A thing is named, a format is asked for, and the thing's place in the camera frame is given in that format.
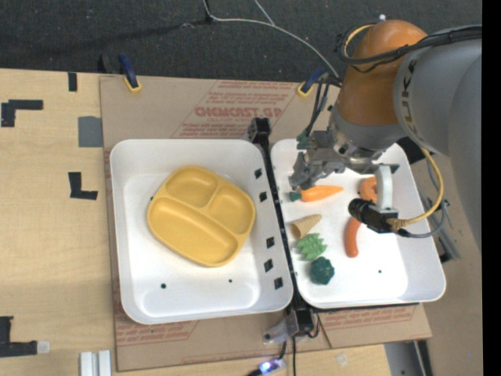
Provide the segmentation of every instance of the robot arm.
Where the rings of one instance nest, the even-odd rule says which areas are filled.
[[[348,43],[361,31],[366,33],[350,57]],[[381,154],[408,136],[424,153],[450,158],[481,249],[481,26],[427,36],[401,20],[369,23],[347,32],[337,51],[350,67],[327,130],[302,141],[306,151],[298,154],[291,187],[308,189],[346,168],[376,173]],[[354,202],[350,212],[363,221],[362,206]],[[378,232],[396,232],[405,224],[394,214],[381,216]]]

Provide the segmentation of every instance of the white tray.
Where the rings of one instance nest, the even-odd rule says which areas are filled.
[[[288,177],[293,173],[297,157],[296,141],[285,139],[272,148],[272,163],[279,188],[281,207],[286,223],[287,239],[297,273],[297,287],[310,305],[320,309],[356,306],[377,306],[410,302],[429,302],[439,299],[445,291],[445,277],[433,239],[410,239],[395,234],[378,234],[362,225],[357,235],[359,255],[349,258],[344,250],[344,229],[348,224],[348,204],[356,197],[362,176],[351,170],[331,174],[317,184],[334,184],[344,191],[317,202],[291,202]],[[400,218],[407,219],[423,213],[416,184],[403,150],[394,145],[381,157],[385,164],[399,164],[393,175],[393,206]],[[323,256],[335,269],[326,286],[310,281],[310,262],[301,259],[293,248],[294,235],[290,222],[306,215],[320,214],[322,220],[312,229],[320,233],[327,244]],[[426,221],[406,227],[412,233],[426,233]]]
[[[185,165],[226,177],[254,201],[250,236],[222,267],[207,268],[175,254],[148,227],[150,198],[171,172]],[[112,149],[110,167],[121,301],[133,320],[159,324],[287,306],[292,281],[265,163],[255,145],[234,139],[126,140]]]

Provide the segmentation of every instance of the cardboard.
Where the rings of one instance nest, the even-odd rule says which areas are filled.
[[[133,322],[120,302],[109,156],[125,139],[245,138],[252,117],[267,117],[270,143],[294,138],[309,123],[315,93],[303,98],[299,84],[141,77],[142,91],[131,93],[123,76],[100,78],[106,199],[114,286],[117,369],[138,370],[186,363],[205,363],[276,356],[281,345],[266,345],[262,331],[283,313],[146,326]],[[331,87],[329,101],[338,89]],[[325,128],[328,112],[317,124]],[[317,338],[303,338],[297,350],[314,351],[356,345],[429,338],[423,306],[347,309],[319,314]]]

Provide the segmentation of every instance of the wooden table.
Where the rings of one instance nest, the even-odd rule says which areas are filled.
[[[14,316],[11,341],[47,340],[48,354],[0,358],[0,375],[78,374],[78,356],[110,350],[114,312],[103,149],[78,146],[77,119],[100,117],[99,74],[0,70],[0,101],[43,99],[0,128],[0,316]],[[68,172],[81,172],[95,201],[70,199]],[[293,374],[290,365],[278,374]],[[297,374],[390,376],[383,345],[297,355]],[[126,372],[235,375],[259,359]]]

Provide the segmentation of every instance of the yellow plate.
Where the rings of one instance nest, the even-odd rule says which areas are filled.
[[[148,226],[165,246],[204,266],[235,258],[256,218],[252,199],[220,175],[198,166],[173,172],[148,207]]]

